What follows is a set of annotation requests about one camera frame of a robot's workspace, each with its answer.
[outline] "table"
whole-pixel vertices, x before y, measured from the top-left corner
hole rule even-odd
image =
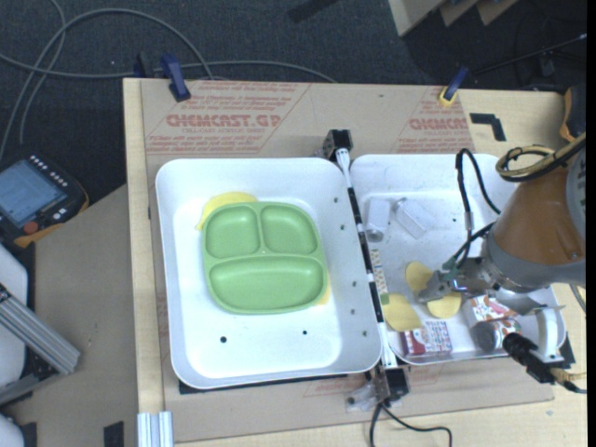
[[[154,252],[152,248],[152,227],[147,218],[147,207],[151,205],[148,186],[148,170],[146,163],[146,147],[144,127],[148,124],[147,113],[143,113],[142,85],[147,84],[138,79],[124,81],[125,126],[128,155],[128,190],[129,190],[129,226],[130,252],[132,266],[132,289],[134,306],[134,331],[136,344],[138,405],[141,413],[159,413],[165,409],[167,392],[164,388],[164,373],[159,347],[158,306],[156,302],[156,275],[154,266]],[[345,98],[358,96],[359,102],[366,102],[373,98],[391,95],[394,88],[383,86],[337,85],[326,88],[314,88],[324,91],[325,98],[345,101]],[[400,99],[408,94],[428,94],[425,88],[401,88]],[[471,138],[478,152],[497,152],[499,155],[509,148],[511,142],[495,142],[493,133],[486,128],[478,128],[471,124],[470,113],[498,115],[506,134],[517,135],[516,143],[542,142],[556,146],[561,142],[556,135],[556,129],[562,121],[562,98],[556,93],[506,92],[485,90],[460,90],[459,101],[461,111],[466,115],[470,127]],[[318,100],[311,98],[313,105],[321,108]],[[326,116],[316,113],[321,124],[325,124]],[[312,134],[305,134],[305,140]],[[275,141],[265,143],[280,146]],[[304,150],[299,143],[294,150]],[[374,150],[383,146],[382,141],[367,140],[361,145],[362,151]],[[557,288],[557,296],[562,305],[566,305],[565,321],[569,331],[571,343],[576,354],[577,370],[586,367],[586,325],[585,317],[566,287]],[[525,405],[508,405],[507,407],[490,408],[460,413],[433,414],[420,417],[409,417],[407,421],[421,427],[443,425],[454,433],[457,445],[518,445],[520,439],[532,439],[532,443],[577,446],[587,444],[587,403],[586,397],[578,396],[554,388],[555,397],[539,403]],[[477,395],[486,395],[481,389]],[[205,401],[204,414],[211,408]],[[233,405],[228,405],[226,413],[234,411]],[[287,415],[291,415],[288,406]],[[342,424],[333,427],[316,427],[308,429],[294,429],[277,433],[262,433],[260,435],[239,436],[229,439],[214,439],[203,441],[189,441],[180,443],[188,447],[198,445],[240,446],[240,445],[367,445],[367,424],[360,422],[364,415],[355,416],[356,423]],[[201,415],[196,416],[198,423]],[[234,422],[244,422],[246,419],[234,419]],[[229,422],[229,418],[221,419],[221,423]],[[444,433],[417,434],[414,432],[395,432],[396,425],[392,421],[383,420],[378,425],[378,444],[388,442],[412,442],[417,445],[435,445],[446,442]]]

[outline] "red button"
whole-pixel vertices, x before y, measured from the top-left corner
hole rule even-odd
[[[39,223],[37,223],[35,220],[31,220],[30,222],[27,222],[23,227],[22,227],[22,231],[26,234],[26,235],[32,235],[35,232],[37,232],[37,230],[39,230]]]

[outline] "green plate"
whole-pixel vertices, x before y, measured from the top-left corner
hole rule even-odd
[[[291,204],[247,202],[214,210],[203,225],[202,255],[213,299],[234,313],[304,309],[327,288],[318,230]]]

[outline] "black floor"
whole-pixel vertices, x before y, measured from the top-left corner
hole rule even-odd
[[[464,88],[554,89],[586,82],[587,0],[521,0],[488,26],[475,9],[446,28],[430,14],[398,37],[387,0],[56,0],[70,21],[98,8],[144,12],[175,27],[206,61],[278,61],[323,73],[339,83],[448,83],[465,65]],[[34,64],[60,29],[48,0],[0,0],[0,52]],[[47,66],[56,46],[44,60]],[[543,52],[508,63],[499,62]],[[182,62],[197,55],[154,20],[114,12],[69,27],[55,69],[71,74],[129,74],[146,51],[158,65],[164,52]],[[213,66],[218,77],[262,81],[321,81],[278,65]],[[201,67],[185,72],[204,77]],[[20,148],[23,108],[11,114],[29,72],[0,61],[0,138],[3,161]],[[91,202],[126,181],[120,78],[49,77],[33,99],[22,145],[41,149],[87,189]]]

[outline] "green divided plate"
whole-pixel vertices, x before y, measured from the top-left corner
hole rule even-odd
[[[202,255],[211,296],[234,313],[304,309],[327,289],[318,230],[291,204],[247,202],[214,210],[203,225]]]

